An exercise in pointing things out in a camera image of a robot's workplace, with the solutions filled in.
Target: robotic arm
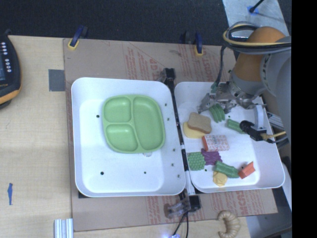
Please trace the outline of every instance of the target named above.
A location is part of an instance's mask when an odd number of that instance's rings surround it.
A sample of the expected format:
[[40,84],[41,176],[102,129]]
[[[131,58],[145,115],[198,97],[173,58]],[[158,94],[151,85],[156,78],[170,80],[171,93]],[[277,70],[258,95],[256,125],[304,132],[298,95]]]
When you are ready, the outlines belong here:
[[[241,41],[232,36],[233,32],[241,30],[253,32]],[[263,133],[263,107],[253,100],[268,90],[276,97],[279,115],[291,142],[291,37],[272,27],[238,22],[224,32],[223,38],[225,47],[240,54],[226,83],[220,83],[221,61],[219,76],[211,92],[203,98],[198,112],[208,109],[213,102],[219,103],[226,114],[236,105],[254,109],[255,124],[243,121],[240,127],[254,140],[260,140],[252,135]]]

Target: wooden table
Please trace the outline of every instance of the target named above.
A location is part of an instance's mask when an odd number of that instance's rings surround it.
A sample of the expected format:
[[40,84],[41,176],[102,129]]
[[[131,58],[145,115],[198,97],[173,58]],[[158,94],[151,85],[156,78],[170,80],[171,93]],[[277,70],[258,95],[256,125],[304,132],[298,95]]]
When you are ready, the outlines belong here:
[[[0,110],[0,237],[52,238],[55,219],[72,218],[65,92],[49,90],[49,69],[64,70],[62,38],[10,36],[23,85]],[[13,184],[12,205],[7,189]],[[239,218],[237,238],[249,238]],[[75,232],[75,238],[168,238],[177,223]],[[218,220],[189,223],[189,238],[218,238]],[[185,237],[186,223],[178,233]]]

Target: blue marker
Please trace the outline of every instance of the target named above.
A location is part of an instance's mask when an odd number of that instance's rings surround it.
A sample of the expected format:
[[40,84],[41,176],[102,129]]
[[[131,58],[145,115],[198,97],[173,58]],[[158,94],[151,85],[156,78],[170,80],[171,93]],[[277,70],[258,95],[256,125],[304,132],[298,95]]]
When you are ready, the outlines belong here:
[[8,188],[9,205],[12,205],[12,192],[13,192],[12,186],[13,184],[9,183],[9,188]]

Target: yellow bread slice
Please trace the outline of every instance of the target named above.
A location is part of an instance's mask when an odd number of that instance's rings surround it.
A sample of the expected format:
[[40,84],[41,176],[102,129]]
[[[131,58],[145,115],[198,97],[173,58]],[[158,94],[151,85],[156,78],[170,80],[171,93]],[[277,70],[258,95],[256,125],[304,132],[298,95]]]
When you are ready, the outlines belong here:
[[189,114],[187,125],[190,129],[199,130],[205,134],[211,132],[211,119],[196,112]]
[[183,123],[183,130],[184,130],[185,136],[187,136],[189,138],[202,138],[203,136],[205,136],[205,133],[203,133],[199,130],[190,129],[188,127],[187,122]]

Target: divided green plate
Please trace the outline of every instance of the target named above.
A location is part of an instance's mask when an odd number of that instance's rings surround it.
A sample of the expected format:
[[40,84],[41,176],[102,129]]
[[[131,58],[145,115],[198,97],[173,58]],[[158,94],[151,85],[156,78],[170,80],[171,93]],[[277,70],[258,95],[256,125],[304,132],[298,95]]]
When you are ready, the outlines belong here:
[[162,113],[155,100],[144,95],[120,95],[103,105],[106,141],[120,153],[148,153],[165,142]]

